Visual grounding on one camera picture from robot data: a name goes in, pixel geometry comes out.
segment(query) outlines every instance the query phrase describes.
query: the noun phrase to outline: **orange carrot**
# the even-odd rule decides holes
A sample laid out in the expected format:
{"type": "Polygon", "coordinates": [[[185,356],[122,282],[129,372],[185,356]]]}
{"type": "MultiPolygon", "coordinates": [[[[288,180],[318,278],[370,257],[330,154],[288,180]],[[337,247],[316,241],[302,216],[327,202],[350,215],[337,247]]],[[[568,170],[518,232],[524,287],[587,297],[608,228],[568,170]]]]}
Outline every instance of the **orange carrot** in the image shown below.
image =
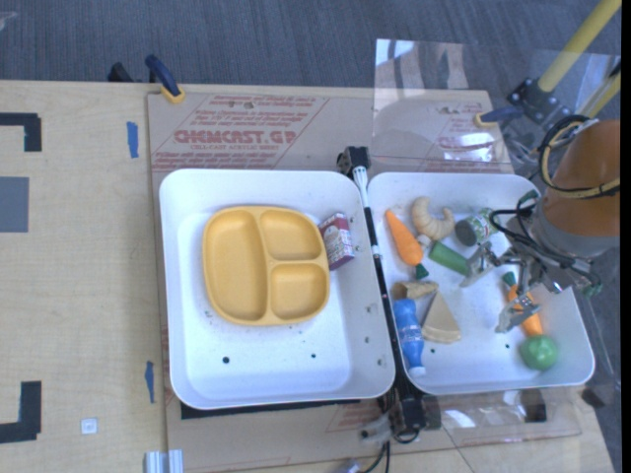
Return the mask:
{"type": "MultiPolygon", "coordinates": [[[[511,302],[517,297],[517,280],[515,279],[515,274],[513,272],[507,272],[506,274],[504,274],[503,280],[508,286],[510,286],[506,299],[511,302]]],[[[526,293],[526,296],[533,300],[530,293],[526,293]]],[[[516,304],[515,309],[520,310],[522,309],[522,306],[516,304]]],[[[526,334],[526,336],[543,334],[543,326],[541,326],[541,319],[539,318],[538,313],[534,313],[528,319],[522,322],[522,331],[526,334]]]]}
{"type": "Polygon", "coordinates": [[[386,210],[386,220],[399,257],[410,266],[420,264],[424,255],[423,247],[412,231],[390,209],[386,210]]]}

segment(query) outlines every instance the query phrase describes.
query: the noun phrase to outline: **green ball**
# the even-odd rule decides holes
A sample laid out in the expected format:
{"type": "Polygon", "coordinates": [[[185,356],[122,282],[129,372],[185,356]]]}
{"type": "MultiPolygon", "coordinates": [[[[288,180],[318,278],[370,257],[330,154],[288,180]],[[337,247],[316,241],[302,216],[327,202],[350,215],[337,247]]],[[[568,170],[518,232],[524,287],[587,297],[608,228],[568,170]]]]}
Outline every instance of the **green ball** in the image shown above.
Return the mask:
{"type": "Polygon", "coordinates": [[[547,370],[559,358],[556,342],[547,335],[528,337],[520,345],[520,354],[524,362],[534,370],[547,370]]]}

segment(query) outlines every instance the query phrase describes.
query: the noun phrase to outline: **gray square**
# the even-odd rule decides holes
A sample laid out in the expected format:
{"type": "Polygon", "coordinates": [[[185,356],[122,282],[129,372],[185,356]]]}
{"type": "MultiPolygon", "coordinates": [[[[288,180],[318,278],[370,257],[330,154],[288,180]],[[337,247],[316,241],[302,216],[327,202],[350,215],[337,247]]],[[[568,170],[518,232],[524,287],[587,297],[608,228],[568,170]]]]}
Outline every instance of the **gray square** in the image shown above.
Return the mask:
{"type": "Polygon", "coordinates": [[[0,233],[29,231],[29,178],[0,177],[0,233]]]}

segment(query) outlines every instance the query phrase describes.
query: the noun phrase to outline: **yellow divided plate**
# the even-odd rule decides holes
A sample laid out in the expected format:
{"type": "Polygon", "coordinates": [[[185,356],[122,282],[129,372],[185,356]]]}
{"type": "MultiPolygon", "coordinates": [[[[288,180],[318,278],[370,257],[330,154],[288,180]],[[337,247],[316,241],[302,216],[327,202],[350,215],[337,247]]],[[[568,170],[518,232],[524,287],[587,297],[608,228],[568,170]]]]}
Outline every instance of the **yellow divided plate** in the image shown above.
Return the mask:
{"type": "Polygon", "coordinates": [[[227,320],[298,322],[328,301],[324,242],[301,212],[266,206],[224,209],[206,223],[202,243],[208,299],[227,320]]]}

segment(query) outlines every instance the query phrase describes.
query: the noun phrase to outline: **green can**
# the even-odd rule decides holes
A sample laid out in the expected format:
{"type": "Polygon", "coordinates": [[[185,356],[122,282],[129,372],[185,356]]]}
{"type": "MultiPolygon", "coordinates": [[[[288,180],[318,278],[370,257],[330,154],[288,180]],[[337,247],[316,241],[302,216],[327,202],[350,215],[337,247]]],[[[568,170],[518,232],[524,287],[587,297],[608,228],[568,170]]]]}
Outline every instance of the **green can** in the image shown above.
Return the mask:
{"type": "Polygon", "coordinates": [[[464,245],[473,247],[497,233],[489,220],[491,212],[493,212],[492,209],[483,208],[476,215],[458,221],[456,223],[457,239],[464,245]]]}

